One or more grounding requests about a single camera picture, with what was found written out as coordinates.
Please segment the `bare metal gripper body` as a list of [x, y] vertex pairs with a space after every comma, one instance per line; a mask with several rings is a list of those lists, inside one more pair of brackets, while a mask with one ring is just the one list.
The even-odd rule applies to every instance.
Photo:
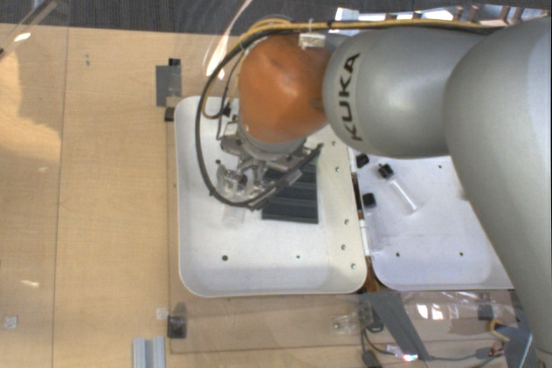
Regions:
[[269, 197], [297, 182], [322, 146], [307, 147], [298, 140], [262, 149], [238, 136], [224, 136], [221, 148], [237, 162], [231, 168], [218, 166], [218, 192], [224, 197]]

